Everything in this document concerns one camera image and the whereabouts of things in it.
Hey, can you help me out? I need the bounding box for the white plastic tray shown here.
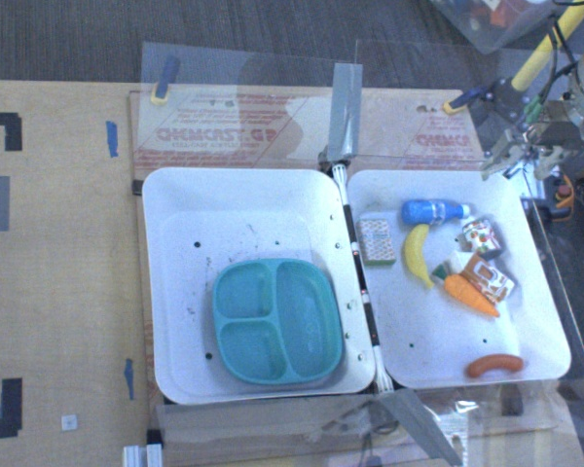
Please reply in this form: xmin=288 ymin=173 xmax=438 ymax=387
xmin=140 ymin=165 xmax=377 ymax=407
xmin=345 ymin=168 xmax=573 ymax=391

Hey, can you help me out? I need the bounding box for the white can with red print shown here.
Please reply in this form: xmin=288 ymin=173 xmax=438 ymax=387
xmin=458 ymin=216 xmax=505 ymax=262

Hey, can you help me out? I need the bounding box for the white and green patterned carton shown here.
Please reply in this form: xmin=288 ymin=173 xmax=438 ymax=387
xmin=356 ymin=217 xmax=398 ymax=268

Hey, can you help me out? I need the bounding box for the clear plastic storage bin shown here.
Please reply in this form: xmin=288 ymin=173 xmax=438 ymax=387
xmin=418 ymin=0 xmax=581 ymax=55

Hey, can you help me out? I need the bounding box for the blue plastic bottle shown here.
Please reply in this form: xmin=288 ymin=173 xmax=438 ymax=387
xmin=400 ymin=198 xmax=472 ymax=227

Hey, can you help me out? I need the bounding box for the yellow banana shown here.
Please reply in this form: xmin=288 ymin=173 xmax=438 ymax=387
xmin=402 ymin=223 xmax=436 ymax=291

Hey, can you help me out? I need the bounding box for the orange carrot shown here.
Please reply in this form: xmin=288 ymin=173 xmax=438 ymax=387
xmin=430 ymin=262 xmax=502 ymax=319

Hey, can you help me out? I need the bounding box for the orange and white carton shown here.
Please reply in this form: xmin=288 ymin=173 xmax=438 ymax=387
xmin=449 ymin=251 xmax=517 ymax=306

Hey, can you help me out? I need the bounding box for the brown cardboard board, red print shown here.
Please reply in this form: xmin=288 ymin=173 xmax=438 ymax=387
xmin=128 ymin=88 xmax=561 ymax=449

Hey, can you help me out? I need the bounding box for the orange sausage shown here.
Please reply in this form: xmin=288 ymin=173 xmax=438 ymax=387
xmin=464 ymin=353 xmax=526 ymax=379

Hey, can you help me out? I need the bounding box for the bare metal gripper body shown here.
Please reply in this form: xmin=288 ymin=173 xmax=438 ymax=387
xmin=526 ymin=100 xmax=584 ymax=155

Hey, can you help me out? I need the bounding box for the thin black and white rod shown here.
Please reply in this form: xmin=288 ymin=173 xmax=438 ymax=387
xmin=330 ymin=162 xmax=395 ymax=394

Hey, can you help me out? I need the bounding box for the teal divided plate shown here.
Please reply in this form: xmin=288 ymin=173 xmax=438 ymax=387
xmin=211 ymin=257 xmax=347 ymax=387

